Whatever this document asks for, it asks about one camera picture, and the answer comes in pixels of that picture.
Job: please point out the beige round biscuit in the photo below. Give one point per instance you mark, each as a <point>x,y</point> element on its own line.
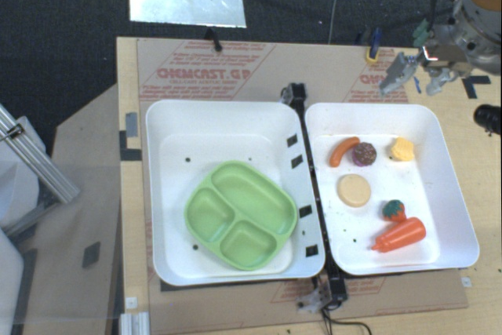
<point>354,190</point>

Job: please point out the red and green strawberry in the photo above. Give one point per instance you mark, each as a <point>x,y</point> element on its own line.
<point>393,210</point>

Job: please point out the white plastic tray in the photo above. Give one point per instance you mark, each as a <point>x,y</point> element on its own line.
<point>172,184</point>
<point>439,176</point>

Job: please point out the brown cardboard board, red print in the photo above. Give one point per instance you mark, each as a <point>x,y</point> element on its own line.
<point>243,70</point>

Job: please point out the thin black and white rod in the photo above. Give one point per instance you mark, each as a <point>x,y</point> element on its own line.
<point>313,176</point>

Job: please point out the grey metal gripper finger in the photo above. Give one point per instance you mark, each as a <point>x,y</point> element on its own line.
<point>438,80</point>
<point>397,72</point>

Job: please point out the green divided plate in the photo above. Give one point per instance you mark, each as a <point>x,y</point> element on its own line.
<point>243,215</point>

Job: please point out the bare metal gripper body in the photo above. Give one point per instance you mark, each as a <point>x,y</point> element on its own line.
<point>466,45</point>

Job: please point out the orange sausage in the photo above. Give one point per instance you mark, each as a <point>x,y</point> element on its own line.
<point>341,152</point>

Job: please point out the orange carrot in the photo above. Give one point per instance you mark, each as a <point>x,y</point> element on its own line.
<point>404,235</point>

